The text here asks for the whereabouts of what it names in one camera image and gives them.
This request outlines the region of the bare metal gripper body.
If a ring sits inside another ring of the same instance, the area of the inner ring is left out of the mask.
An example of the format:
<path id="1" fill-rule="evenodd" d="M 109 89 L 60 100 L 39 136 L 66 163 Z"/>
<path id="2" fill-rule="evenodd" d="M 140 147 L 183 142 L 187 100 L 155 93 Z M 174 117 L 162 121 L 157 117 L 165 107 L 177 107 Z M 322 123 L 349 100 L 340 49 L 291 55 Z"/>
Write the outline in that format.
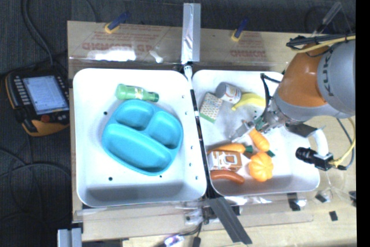
<path id="1" fill-rule="evenodd" d="M 258 119 L 258 131 L 266 133 L 285 125 L 287 116 L 280 109 L 267 108 Z"/>

